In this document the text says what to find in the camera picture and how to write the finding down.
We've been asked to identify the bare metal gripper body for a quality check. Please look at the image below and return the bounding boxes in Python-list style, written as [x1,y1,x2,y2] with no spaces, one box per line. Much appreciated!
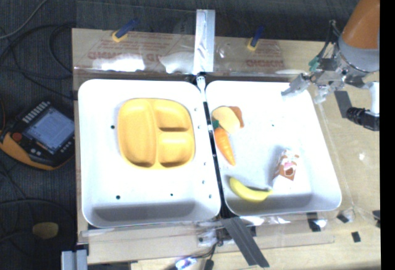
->
[309,57,372,91]

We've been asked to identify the white plastic tray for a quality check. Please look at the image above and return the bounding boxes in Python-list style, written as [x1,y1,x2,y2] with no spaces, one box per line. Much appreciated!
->
[77,78,222,229]
[204,80,343,217]

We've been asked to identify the tan toy bread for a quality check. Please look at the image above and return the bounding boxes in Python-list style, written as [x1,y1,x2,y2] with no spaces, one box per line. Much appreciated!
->
[210,105,246,135]

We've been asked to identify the white and brown carton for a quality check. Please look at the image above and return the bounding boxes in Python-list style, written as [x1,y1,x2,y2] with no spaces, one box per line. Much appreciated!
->
[271,147,301,182]

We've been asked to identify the pale wooden board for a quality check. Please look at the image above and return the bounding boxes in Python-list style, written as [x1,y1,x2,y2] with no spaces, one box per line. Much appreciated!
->
[71,27,381,270]

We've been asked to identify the orange carrot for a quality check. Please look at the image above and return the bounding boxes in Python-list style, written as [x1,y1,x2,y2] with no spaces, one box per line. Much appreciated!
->
[210,120,237,167]

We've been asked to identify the thin black and white rod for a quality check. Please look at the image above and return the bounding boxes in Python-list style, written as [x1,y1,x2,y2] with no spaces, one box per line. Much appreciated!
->
[196,75,230,219]

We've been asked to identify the yellow banana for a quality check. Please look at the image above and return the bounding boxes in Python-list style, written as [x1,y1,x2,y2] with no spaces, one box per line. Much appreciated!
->
[228,176,274,203]

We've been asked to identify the yellow divided plate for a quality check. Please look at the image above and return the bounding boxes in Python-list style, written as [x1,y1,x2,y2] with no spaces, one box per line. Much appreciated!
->
[117,98,196,170]

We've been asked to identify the yellow oval object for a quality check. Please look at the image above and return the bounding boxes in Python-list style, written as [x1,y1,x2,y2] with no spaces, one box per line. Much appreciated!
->
[31,222,60,240]

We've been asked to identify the black cylinder on white bracket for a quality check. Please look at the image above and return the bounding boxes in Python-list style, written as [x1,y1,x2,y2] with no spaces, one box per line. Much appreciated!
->
[345,81,381,132]

